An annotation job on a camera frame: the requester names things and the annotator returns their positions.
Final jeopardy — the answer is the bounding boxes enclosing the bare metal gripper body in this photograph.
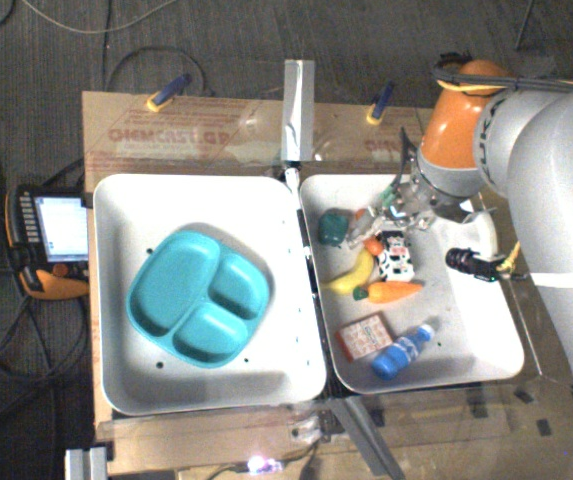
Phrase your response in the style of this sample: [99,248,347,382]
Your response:
[376,176,462,231]

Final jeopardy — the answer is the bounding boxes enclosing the dark green toy pepper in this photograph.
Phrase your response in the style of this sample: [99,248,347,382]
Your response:
[317,209,351,248]

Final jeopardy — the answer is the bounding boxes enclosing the white carton with black patches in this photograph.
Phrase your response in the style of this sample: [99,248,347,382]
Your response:
[375,229,416,284]

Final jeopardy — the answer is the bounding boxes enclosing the yellow banana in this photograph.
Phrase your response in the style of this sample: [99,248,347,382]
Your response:
[321,248,377,296]

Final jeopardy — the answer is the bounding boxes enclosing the orange carrot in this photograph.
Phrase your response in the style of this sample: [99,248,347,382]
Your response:
[351,279,425,305]

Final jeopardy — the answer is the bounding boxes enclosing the orange patterned packet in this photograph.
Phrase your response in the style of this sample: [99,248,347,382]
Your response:
[334,313,396,363]

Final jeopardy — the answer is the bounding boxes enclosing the blue plastic bottle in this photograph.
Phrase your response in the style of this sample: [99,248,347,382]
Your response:
[370,323,437,382]

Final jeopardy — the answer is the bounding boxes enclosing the white plastic tray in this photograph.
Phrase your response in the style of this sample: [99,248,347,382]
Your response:
[298,172,527,396]
[91,172,329,418]

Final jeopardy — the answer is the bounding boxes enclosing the blue divided plate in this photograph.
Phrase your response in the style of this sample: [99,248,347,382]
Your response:
[125,229,273,370]

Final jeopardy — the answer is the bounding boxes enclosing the brown cardboard board, red print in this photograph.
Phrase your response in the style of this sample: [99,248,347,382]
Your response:
[81,90,542,475]

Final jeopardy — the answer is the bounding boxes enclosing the black cylinder on white bracket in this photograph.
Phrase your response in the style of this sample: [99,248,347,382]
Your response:
[444,206,512,284]

